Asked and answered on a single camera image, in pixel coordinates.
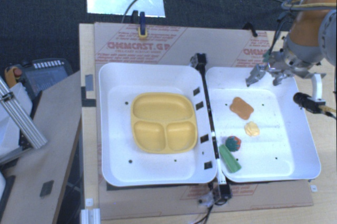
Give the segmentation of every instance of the black bracket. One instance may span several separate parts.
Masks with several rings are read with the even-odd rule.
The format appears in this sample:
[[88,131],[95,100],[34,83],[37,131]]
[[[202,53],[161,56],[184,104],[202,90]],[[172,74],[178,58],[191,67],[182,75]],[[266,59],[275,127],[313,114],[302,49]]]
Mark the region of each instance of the black bracket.
[[[214,132],[214,122],[213,122],[213,115],[212,115],[212,109],[211,109],[211,103],[210,103],[210,96],[209,96],[209,91],[208,91],[207,83],[206,83],[206,68],[205,68],[206,64],[207,64],[207,58],[206,58],[206,54],[204,53],[196,53],[190,60],[191,67],[198,70],[199,73],[201,74],[202,83],[204,86],[205,98],[206,98],[207,112],[209,114],[210,127],[211,127],[211,131]],[[215,154],[215,157],[218,159],[219,151],[217,149],[215,137],[212,137],[212,141],[213,141],[213,147],[214,147],[214,154]]]
[[212,162],[205,162],[204,163],[204,170],[211,169],[213,167]]
[[232,190],[229,184],[221,184],[220,188],[220,197],[222,200],[229,200],[232,197]]
[[87,99],[86,98],[86,88],[85,86],[81,87],[81,95],[82,95],[82,107],[96,107],[95,99]]
[[199,103],[197,103],[196,105],[195,105],[195,109],[196,110],[199,110],[199,109],[201,109],[201,108],[203,108],[204,107],[204,103],[203,102],[199,102]]
[[196,96],[200,93],[200,87],[193,90],[193,96]]
[[200,143],[203,143],[203,142],[206,142],[206,141],[209,141],[209,140],[210,140],[210,138],[209,138],[208,134],[200,137]]

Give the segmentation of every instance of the black cable clip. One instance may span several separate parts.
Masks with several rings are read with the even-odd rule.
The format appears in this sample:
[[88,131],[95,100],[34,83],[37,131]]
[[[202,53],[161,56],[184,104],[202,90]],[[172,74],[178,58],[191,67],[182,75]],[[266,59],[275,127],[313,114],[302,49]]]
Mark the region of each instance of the black cable clip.
[[8,100],[11,100],[13,97],[14,97],[13,92],[9,92],[9,93],[3,95],[3,96],[0,98],[0,101],[6,102],[6,101],[8,101]]

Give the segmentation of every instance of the white plastic tray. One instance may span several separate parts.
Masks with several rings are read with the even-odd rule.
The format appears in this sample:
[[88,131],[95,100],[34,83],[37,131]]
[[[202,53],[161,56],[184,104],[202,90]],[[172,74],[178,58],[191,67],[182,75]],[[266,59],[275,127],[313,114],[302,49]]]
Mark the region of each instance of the white plastic tray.
[[[233,155],[242,169],[230,173],[222,161],[222,171],[234,182],[313,179],[321,165],[304,110],[293,102],[298,92],[295,79],[273,86],[269,74],[246,87],[251,69],[213,67],[206,73],[218,145],[235,135],[242,140]],[[238,96],[254,108],[248,120],[230,110]],[[244,126],[254,121],[260,135],[250,137]]]
[[[203,84],[189,66],[109,63],[100,69],[102,171],[115,186],[207,183],[216,176],[216,162]],[[200,93],[194,96],[193,91]],[[187,97],[195,107],[198,142],[185,153],[153,154],[141,150],[131,129],[131,104],[142,93],[167,92]],[[209,140],[201,142],[207,135]]]

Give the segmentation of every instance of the orange toy food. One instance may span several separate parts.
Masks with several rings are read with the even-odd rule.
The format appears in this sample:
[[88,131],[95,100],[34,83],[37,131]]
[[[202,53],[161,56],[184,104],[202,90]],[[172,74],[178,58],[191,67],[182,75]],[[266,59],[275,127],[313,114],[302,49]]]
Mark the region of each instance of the orange toy food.
[[249,119],[252,112],[254,111],[253,107],[251,107],[247,102],[238,96],[233,99],[230,109],[244,120]]

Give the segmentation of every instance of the metal rod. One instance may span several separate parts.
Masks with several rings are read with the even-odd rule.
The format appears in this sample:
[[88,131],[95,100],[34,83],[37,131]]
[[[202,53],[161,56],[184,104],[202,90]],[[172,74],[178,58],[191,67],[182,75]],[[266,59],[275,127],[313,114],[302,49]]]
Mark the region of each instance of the metal rod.
[[27,148],[27,149],[23,150],[22,147],[14,149],[13,151],[9,152],[8,154],[6,154],[5,156],[0,158],[0,165],[4,165],[4,164],[9,163],[10,161],[12,161],[14,159],[17,159],[17,158],[21,157],[23,154],[27,153],[31,149],[32,148]]
[[[11,94],[11,91],[0,77],[0,97],[7,94]],[[13,96],[11,99],[1,99],[0,102],[6,112],[21,129],[22,133],[25,135],[32,147],[37,149],[47,143],[45,137],[39,132],[33,120],[21,107],[15,96]]]

